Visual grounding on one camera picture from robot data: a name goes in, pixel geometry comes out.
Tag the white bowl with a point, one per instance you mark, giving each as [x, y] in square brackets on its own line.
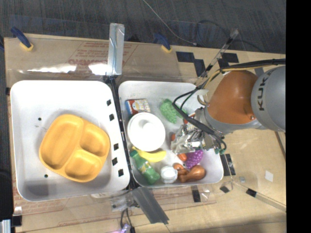
[145, 132]

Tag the red and blue carton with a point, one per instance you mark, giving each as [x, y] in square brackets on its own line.
[137, 105]

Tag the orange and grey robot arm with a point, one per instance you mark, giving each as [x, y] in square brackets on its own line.
[233, 98]

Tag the green plastic bottle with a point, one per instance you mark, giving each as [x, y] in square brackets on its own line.
[145, 169]

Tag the brown chicken drumstick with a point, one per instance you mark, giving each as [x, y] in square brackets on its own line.
[195, 173]

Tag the small white cup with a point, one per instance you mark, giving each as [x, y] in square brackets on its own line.
[168, 175]

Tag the white plastic tray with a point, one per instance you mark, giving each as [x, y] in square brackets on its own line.
[29, 101]
[155, 91]

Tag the purple grapes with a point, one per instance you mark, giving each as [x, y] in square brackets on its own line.
[193, 159]

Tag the small brown toy food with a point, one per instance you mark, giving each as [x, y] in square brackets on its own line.
[179, 167]

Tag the orange divided plate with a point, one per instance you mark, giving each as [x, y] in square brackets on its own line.
[73, 147]

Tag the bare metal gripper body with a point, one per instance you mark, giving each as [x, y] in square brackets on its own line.
[192, 137]

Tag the brown cardboard board red print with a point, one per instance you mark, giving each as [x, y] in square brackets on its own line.
[60, 54]

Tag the yellow banana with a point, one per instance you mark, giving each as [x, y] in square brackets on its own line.
[153, 155]

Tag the green grapes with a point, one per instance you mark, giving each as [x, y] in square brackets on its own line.
[168, 111]

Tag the orange carrot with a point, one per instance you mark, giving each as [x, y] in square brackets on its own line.
[182, 157]

